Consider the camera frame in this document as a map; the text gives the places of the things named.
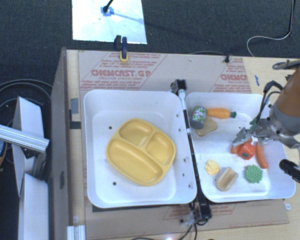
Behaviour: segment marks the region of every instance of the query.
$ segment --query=red bell pepper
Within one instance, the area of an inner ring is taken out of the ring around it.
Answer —
[[[255,152],[256,147],[247,141],[240,147],[238,155],[245,160],[249,160],[255,155]]]
[[[249,142],[251,143],[252,142],[252,138],[248,139],[246,142]],[[230,153],[231,154],[238,154],[240,148],[244,145],[243,144],[239,144],[239,145],[236,145],[236,146],[232,146],[231,149],[230,149]]]

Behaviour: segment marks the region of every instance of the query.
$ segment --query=green can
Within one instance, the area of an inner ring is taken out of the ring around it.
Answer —
[[[195,106],[191,117],[190,126],[194,129],[202,129],[205,124],[208,111],[202,106]]]

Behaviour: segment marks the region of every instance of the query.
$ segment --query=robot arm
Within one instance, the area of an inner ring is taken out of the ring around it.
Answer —
[[[250,129],[241,129],[232,144],[237,146],[253,136],[258,138],[260,145],[266,144],[268,140],[275,140],[291,149],[297,149],[299,153],[298,165],[284,159],[279,166],[285,173],[300,183],[300,142],[294,138],[295,135],[300,134],[300,59],[277,63],[273,68],[276,70],[295,68],[295,72],[285,87],[275,81],[271,81],[265,86],[259,114],[251,122]],[[269,116],[260,118],[266,105],[266,94],[273,86],[280,89],[280,95],[271,107]]]

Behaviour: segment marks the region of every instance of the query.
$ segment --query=yellow plate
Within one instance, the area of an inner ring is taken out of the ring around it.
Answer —
[[[166,175],[176,156],[169,136],[147,121],[126,121],[111,137],[106,159],[121,174],[135,183],[152,186]]]

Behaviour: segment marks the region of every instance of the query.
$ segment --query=white tray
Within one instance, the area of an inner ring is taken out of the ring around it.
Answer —
[[[190,203],[197,195],[185,118],[180,99],[171,92],[92,90],[83,100],[87,160],[87,194],[100,208]],[[164,178],[141,186],[114,169],[106,146],[126,121],[140,118],[174,142],[176,155]]]
[[[268,162],[268,169],[263,169],[260,183],[249,183],[244,177],[245,167],[257,165],[256,158],[244,160],[236,154],[230,153],[232,141],[240,128],[250,128],[250,121],[259,112],[262,96],[258,94],[193,92],[186,97],[186,106],[191,116],[195,106],[209,108],[225,108],[237,112],[235,118],[213,118],[218,128],[199,137],[191,129],[192,142],[196,157],[199,178],[203,194],[216,203],[239,202],[265,199],[284,199],[294,195],[296,186],[291,177],[279,168],[279,162],[286,159],[283,145],[278,141],[270,141],[263,146],[264,157]],[[261,114],[262,118],[269,115],[266,106]],[[214,175],[205,170],[207,160],[216,161],[221,169],[231,167],[238,173],[238,178],[228,191],[220,191],[215,185]]]

